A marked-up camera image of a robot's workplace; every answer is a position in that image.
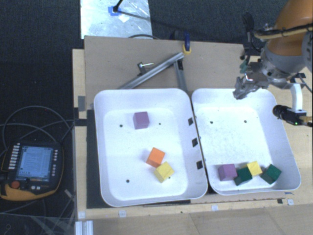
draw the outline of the dark green cube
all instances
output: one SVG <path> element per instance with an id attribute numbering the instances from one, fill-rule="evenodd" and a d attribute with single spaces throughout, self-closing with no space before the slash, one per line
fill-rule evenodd
<path id="1" fill-rule="evenodd" d="M 279 177 L 281 170 L 272 164 L 269 165 L 262 173 L 261 178 L 263 178 L 270 185 L 273 184 Z"/>
<path id="2" fill-rule="evenodd" d="M 248 180 L 252 179 L 252 175 L 248 167 L 244 167 L 244 168 L 237 170 L 237 174 L 238 174 L 238 177 L 234 179 L 235 184 L 237 186 L 243 182 L 247 182 Z"/>

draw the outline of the white label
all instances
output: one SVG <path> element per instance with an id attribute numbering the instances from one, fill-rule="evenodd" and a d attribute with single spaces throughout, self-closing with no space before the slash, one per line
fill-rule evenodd
<path id="1" fill-rule="evenodd" d="M 215 211 L 215 212 L 216 212 L 216 211 L 218 211 L 218 210 L 219 210 L 219 207 L 218 207 L 217 205 L 213 205 L 213 206 L 212 206 L 212 211 Z"/>
<path id="2" fill-rule="evenodd" d="M 119 211 L 118 216 L 119 217 L 126 217 L 126 211 L 125 210 Z"/>
<path id="3" fill-rule="evenodd" d="M 82 219 L 82 218 L 86 218 L 86 212 L 85 211 L 80 211 L 80 212 L 78 212 L 78 218 L 79 219 Z"/>
<path id="4" fill-rule="evenodd" d="M 288 202 L 289 206 L 293 206 L 294 205 L 294 202 L 293 202 L 292 198 L 287 199 L 287 202 Z"/>

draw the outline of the black cable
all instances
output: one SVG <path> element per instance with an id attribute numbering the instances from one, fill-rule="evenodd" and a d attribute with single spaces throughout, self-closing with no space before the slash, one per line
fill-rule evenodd
<path id="1" fill-rule="evenodd" d="M 26 107 L 23 107 L 23 108 L 20 108 L 18 110 L 16 110 L 14 113 L 12 113 L 5 121 L 4 125 L 3 125 L 3 129 L 2 129 L 2 142 L 3 142 L 3 145 L 4 145 L 4 148 L 7 150 L 7 146 L 6 146 L 6 142 L 5 142 L 5 128 L 9 122 L 9 120 L 18 112 L 20 111 L 23 111 L 23 110 L 26 110 L 26 109 L 32 109 L 32 108 L 40 108 L 40 109 L 45 109 L 45 110 L 49 110 L 51 111 L 52 113 L 54 113 L 55 115 L 57 115 L 64 123 L 65 125 L 67 126 L 67 128 L 69 128 L 69 125 L 67 124 L 67 122 L 65 121 L 65 119 L 59 114 L 57 113 L 56 111 L 48 108 L 48 107 L 44 107 L 44 106 L 40 106 L 40 105 L 31 105 L 31 106 L 26 106 Z"/>
<path id="2" fill-rule="evenodd" d="M 29 203 L 27 203 L 25 205 L 22 205 L 20 207 L 16 207 L 16 208 L 13 208 L 13 209 L 10 209 L 10 210 L 7 210 L 7 211 L 2 211 L 2 212 L 0 212 L 0 214 L 4 214 L 4 213 L 8 213 L 8 212 L 14 212 L 14 211 L 17 211 L 17 210 L 22 209 L 24 207 L 30 206 L 30 205 L 32 205 L 32 204 L 34 204 L 36 202 L 37 202 L 37 200 L 29 202 Z"/>
<path id="3" fill-rule="evenodd" d="M 302 78 L 301 75 L 299 75 L 299 78 L 301 80 L 301 82 L 304 84 L 305 87 L 307 87 L 307 89 L 309 90 L 309 92 L 312 93 L 312 89 L 308 86 L 308 84 L 304 81 L 304 79 Z"/>
<path id="4" fill-rule="evenodd" d="M 52 136 L 51 136 L 47 131 L 45 131 L 43 128 L 48 127 L 48 126 L 51 126 L 51 125 L 54 125 L 54 124 L 56 124 L 56 123 L 60 123 L 60 122 L 63 122 L 63 121 L 54 122 L 54 123 L 52 123 L 52 124 L 48 124 L 48 125 L 45 125 L 45 126 L 43 126 L 43 127 L 37 127 L 37 126 L 35 126 L 35 125 L 25 124 L 25 123 L 7 123 L 6 125 L 9 125 L 9 126 L 10 126 L 10 125 L 15 125 L 15 126 L 28 126 L 28 127 L 35 128 L 35 129 L 36 129 L 35 131 L 38 131 L 38 130 L 39 130 L 39 131 L 44 132 L 44 133 L 47 134 L 50 138 L 52 138 L 52 140 L 54 140 L 54 141 L 56 142 L 55 138 L 52 137 Z M 31 131 L 31 132 L 27 133 L 26 135 L 22 136 L 20 139 L 23 139 L 23 138 L 27 137 L 28 135 L 34 133 L 35 131 Z M 0 157 L 7 151 L 7 149 L 8 149 L 8 148 L 6 148 L 4 151 L 2 151 L 2 152 L 0 153 Z"/>
<path id="5" fill-rule="evenodd" d="M 44 207 L 44 226 L 46 225 L 46 217 L 47 217 L 47 211 L 46 211 L 46 205 L 45 205 L 45 199 L 42 199 L 41 202 L 43 203 L 43 207 Z M 44 228 L 41 226 L 41 232 L 39 235 L 43 235 L 44 233 Z"/>
<path id="6" fill-rule="evenodd" d="M 253 42 L 251 42 L 252 44 L 252 47 L 258 52 L 258 53 L 261 53 L 261 49 L 257 48 Z"/>
<path id="7" fill-rule="evenodd" d="M 248 52 L 247 52 L 247 57 L 246 57 L 246 64 L 248 64 L 250 62 L 250 57 L 251 57 L 251 51 L 252 51 L 252 46 L 253 46 L 253 43 L 252 43 L 252 30 L 250 31 L 250 39 L 249 40 L 249 49 L 248 49 Z"/>
<path id="8" fill-rule="evenodd" d="M 133 36 L 130 36 L 128 38 L 136 38 L 136 37 L 150 37 L 150 38 L 153 38 L 153 39 L 160 39 L 158 37 L 155 37 L 155 36 L 152 36 L 152 35 L 147 35 L 147 34 L 137 34 L 137 35 L 133 35 Z"/>
<path id="9" fill-rule="evenodd" d="M 57 122 L 53 122 L 53 123 L 50 123 L 50 124 L 47 124 L 45 126 L 42 126 L 41 128 L 44 129 L 44 128 L 47 128 L 49 126 L 52 126 L 52 125 L 55 125 L 55 124 L 58 124 L 58 123 L 63 123 L 63 121 L 57 121 Z M 33 134 L 34 132 L 36 132 L 37 130 L 33 130 L 31 132 L 28 132 L 27 134 L 25 134 L 24 136 L 20 137 L 20 139 L 23 139 L 23 138 L 26 138 L 27 136 Z"/>
<path id="10" fill-rule="evenodd" d="M 286 32 L 291 32 L 291 31 L 295 31 L 295 30 L 300 30 L 300 29 L 306 29 L 307 31 L 309 31 L 309 27 L 312 27 L 313 23 L 308 23 L 305 25 L 300 25 L 300 26 L 296 26 L 293 28 L 289 28 L 289 29 L 272 29 L 272 30 L 264 30 L 264 29 L 258 29 L 255 31 L 255 33 L 259 36 L 270 36 L 270 35 L 276 35 L 276 34 L 283 34 Z"/>
<path id="11" fill-rule="evenodd" d="M 61 235 L 64 235 L 64 232 L 56 232 L 56 231 L 54 231 L 52 234 L 61 234 Z"/>
<path id="12" fill-rule="evenodd" d="M 68 133 L 71 131 L 71 129 L 75 126 L 75 123 L 73 123 L 65 132 L 65 134 L 63 135 L 63 137 L 61 138 L 60 143 L 63 143 L 64 139 L 66 138 L 66 136 L 68 135 Z"/>
<path id="13" fill-rule="evenodd" d="M 54 233 L 54 229 L 57 227 L 58 223 L 59 223 L 59 220 L 62 218 L 64 212 L 66 211 L 66 209 L 68 208 L 68 206 L 70 205 L 70 203 L 73 201 L 73 199 L 75 198 L 76 196 L 76 193 L 74 192 L 74 194 L 70 197 L 69 201 L 67 202 L 67 204 L 65 205 L 63 211 L 61 212 L 61 215 L 59 216 L 58 218 L 58 221 L 54 224 L 52 230 L 51 230 L 51 233 L 50 234 L 53 234 Z"/>

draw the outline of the dark carpet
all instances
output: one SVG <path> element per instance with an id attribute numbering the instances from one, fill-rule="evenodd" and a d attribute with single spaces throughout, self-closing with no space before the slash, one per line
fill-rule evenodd
<path id="1" fill-rule="evenodd" d="M 188 30 L 193 41 L 242 43 L 245 38 L 241 15 L 248 11 L 255 27 L 273 25 L 287 0 L 148 0 L 153 34 L 168 39 L 174 30 Z M 43 105 L 73 119 L 73 48 L 82 48 L 80 0 L 0 0 L 0 124 L 18 108 Z M 27 121 L 38 126 L 57 121 L 52 114 L 27 110 L 12 122 Z M 8 127 L 6 141 L 12 142 L 30 129 Z M 58 139 L 62 125 L 49 130 Z M 34 138 L 46 139 L 42 135 Z M 64 207 L 74 193 L 71 135 L 65 148 L 65 176 L 58 192 L 14 213 L 39 216 L 70 216 L 74 204 Z M 0 152 L 4 147 L 0 142 Z M 0 200 L 0 212 L 21 206 Z M 5 224 L 1 223 L 0 233 Z"/>

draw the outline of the wooden table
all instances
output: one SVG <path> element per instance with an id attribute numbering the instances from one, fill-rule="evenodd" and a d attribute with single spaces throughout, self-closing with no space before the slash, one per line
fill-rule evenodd
<path id="1" fill-rule="evenodd" d="M 189 94 L 198 88 L 234 88 L 236 77 L 239 74 L 239 65 L 243 48 L 236 44 L 218 44 L 192 42 L 192 53 L 186 55 L 183 61 L 184 74 Z M 137 64 L 159 63 L 171 55 L 182 51 L 182 42 L 166 40 L 124 39 L 86 37 L 85 48 L 73 50 L 73 89 L 74 107 L 79 111 L 79 118 L 85 119 L 86 110 L 92 107 L 94 96 L 101 90 L 116 89 L 125 82 L 136 77 L 139 73 Z M 312 85 L 312 74 L 307 68 L 303 70 L 307 75 L 307 83 Z M 169 68 L 139 88 L 173 88 L 178 87 L 175 71 Z M 288 90 L 280 90 L 270 86 L 278 104 L 291 106 L 291 93 Z M 312 95 L 303 89 L 303 109 L 312 116 Z M 76 126 L 74 128 L 74 165 L 75 184 L 77 191 L 77 217 L 85 219 L 118 218 L 119 211 L 126 211 L 127 217 L 140 217 L 136 219 L 139 224 L 142 218 L 170 215 L 176 222 L 184 222 L 187 225 L 192 219 L 190 215 L 203 213 L 203 218 L 208 218 L 212 206 L 230 212 L 230 210 L 249 209 L 250 212 L 258 212 L 258 208 L 274 208 L 274 212 L 288 209 L 287 199 L 292 199 L 299 208 L 307 208 L 313 204 L 313 175 L 312 175 L 312 129 L 305 126 L 292 126 L 284 123 L 291 148 L 302 178 L 299 189 L 293 192 L 264 192 L 255 194 L 242 194 L 235 196 L 221 196 L 217 194 L 206 195 L 203 198 L 192 200 L 188 205 L 162 205 L 162 206 L 134 206 L 125 208 L 87 209 L 86 193 L 86 156 L 87 156 L 87 128 Z M 180 220 L 182 214 L 188 213 Z"/>

